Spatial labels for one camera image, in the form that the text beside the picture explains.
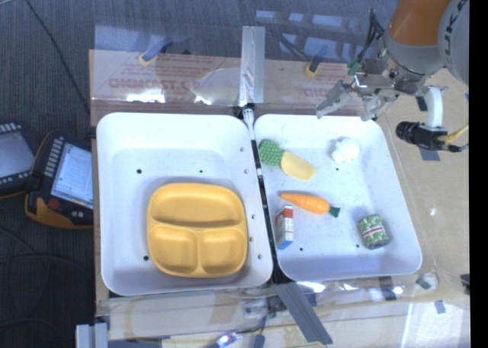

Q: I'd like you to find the brown cardboard board red print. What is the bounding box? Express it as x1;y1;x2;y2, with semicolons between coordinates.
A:
88;48;439;304

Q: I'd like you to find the green and red can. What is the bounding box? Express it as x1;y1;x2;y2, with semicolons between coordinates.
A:
356;213;391;250

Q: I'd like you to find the red white blue carton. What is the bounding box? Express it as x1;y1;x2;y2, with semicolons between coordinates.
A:
274;204;296;251

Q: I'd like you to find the white plastic tray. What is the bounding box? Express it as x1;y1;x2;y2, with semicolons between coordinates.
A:
252;113;423;283
95;111;275;297

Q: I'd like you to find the orange carrot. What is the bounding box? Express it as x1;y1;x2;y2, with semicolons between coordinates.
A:
279;192;342;219

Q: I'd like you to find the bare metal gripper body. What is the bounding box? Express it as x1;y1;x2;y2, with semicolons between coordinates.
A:
352;56;428;98

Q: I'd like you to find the black cylinder on white bracket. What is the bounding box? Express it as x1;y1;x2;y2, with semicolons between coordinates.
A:
395;85;449;151

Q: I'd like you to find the green and yellow toy corn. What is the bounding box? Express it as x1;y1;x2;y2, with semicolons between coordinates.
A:
258;139;317;182

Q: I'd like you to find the yellow divided plate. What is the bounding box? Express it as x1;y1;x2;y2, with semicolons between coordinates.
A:
146;182;250;279

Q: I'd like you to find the white toy garlic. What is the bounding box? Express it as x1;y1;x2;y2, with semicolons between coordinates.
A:
329;137;361;165

